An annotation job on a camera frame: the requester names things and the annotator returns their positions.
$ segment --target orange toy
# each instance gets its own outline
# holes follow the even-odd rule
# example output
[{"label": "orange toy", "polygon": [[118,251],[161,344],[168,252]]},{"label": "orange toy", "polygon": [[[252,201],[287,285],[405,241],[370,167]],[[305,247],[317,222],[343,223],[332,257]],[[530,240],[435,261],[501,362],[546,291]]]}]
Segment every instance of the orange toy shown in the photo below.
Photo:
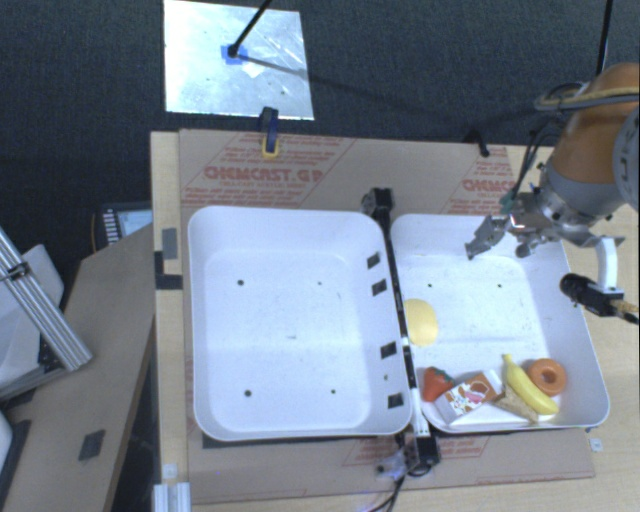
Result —
[{"label": "orange toy", "polygon": [[527,375],[544,394],[549,396],[562,393],[567,385],[567,372],[553,359],[538,359],[529,366]]}]

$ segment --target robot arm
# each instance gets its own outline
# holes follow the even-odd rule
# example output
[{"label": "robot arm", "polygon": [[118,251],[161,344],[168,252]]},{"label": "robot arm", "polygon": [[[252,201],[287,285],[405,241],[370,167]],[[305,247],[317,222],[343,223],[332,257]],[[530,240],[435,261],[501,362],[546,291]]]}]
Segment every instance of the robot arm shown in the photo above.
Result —
[{"label": "robot arm", "polygon": [[469,259],[491,249],[506,232],[518,239],[516,254],[521,258],[540,244],[559,240],[593,247],[598,282],[570,274],[562,291],[597,315],[638,323],[632,314],[637,308],[623,301],[616,286],[616,247],[624,239],[596,236],[590,228],[625,203],[638,211],[639,70],[638,64],[618,64],[598,75],[584,92],[537,101],[540,110],[575,113],[542,167],[538,186],[519,192],[533,161],[527,150],[514,190],[501,200],[502,215],[486,217],[465,244]]}]

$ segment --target white bracket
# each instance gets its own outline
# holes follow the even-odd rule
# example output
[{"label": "white bracket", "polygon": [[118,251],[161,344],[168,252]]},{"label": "white bracket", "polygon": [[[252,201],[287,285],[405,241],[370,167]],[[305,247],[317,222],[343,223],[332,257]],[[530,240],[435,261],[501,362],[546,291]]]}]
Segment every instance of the white bracket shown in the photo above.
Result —
[{"label": "white bracket", "polygon": [[598,286],[604,293],[620,292],[618,290],[618,252],[619,239],[603,236],[596,244],[598,255]]},{"label": "white bracket", "polygon": [[[402,338],[403,347],[409,347],[411,351],[411,359],[415,360],[413,357],[413,350],[411,350],[411,343],[409,342],[409,338],[404,336]],[[416,437],[431,437],[431,431],[429,430],[429,423],[425,419],[422,414],[422,400],[420,398],[420,389],[418,387],[412,388],[411,392],[411,426],[413,427],[413,432]]]},{"label": "white bracket", "polygon": [[153,487],[154,512],[191,512],[191,487],[188,482]]}]

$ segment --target dark backdrop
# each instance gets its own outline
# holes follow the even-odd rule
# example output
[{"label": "dark backdrop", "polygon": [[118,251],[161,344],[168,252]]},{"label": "dark backdrop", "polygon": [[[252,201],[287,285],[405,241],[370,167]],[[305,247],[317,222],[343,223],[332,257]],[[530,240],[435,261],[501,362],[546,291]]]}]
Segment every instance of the dark backdrop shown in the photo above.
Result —
[{"label": "dark backdrop", "polygon": [[[257,6],[259,1],[229,1]],[[532,100],[596,68],[604,1],[276,0],[301,13],[316,120],[281,130],[523,144]],[[608,64],[639,60],[614,5]],[[164,111],[159,0],[0,0],[0,226],[69,273],[103,203],[149,199],[149,133],[255,129]]]}]

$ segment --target wooden board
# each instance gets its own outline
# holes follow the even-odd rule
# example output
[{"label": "wooden board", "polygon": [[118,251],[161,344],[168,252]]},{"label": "wooden board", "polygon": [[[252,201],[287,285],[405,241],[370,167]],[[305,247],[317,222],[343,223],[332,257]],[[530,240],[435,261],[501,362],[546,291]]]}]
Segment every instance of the wooden board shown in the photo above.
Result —
[{"label": "wooden board", "polygon": [[[163,230],[175,229],[178,253],[162,258],[163,272],[182,274],[179,250],[178,141],[173,133],[151,135],[154,251],[163,251]],[[156,290],[160,462],[164,483],[188,479],[182,291]]]},{"label": "wooden board", "polygon": [[[65,316],[94,357],[8,411],[32,424],[6,512],[111,510],[152,346],[151,248],[149,226],[82,262]],[[101,430],[99,455],[78,460]]]}]

